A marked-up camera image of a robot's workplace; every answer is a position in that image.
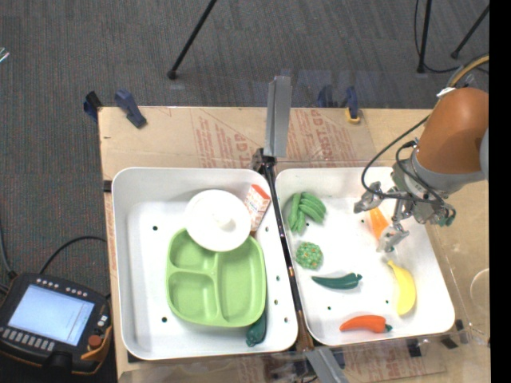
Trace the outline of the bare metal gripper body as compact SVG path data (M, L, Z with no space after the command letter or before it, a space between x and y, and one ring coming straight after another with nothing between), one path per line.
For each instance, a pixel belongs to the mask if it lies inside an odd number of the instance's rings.
M456 218L456 210L448 204L440 191L432 190L417 176L409 160L398 160L393 165L391 178L396 195L394 222L414 217L418 223L431 223L440 227L450 226Z

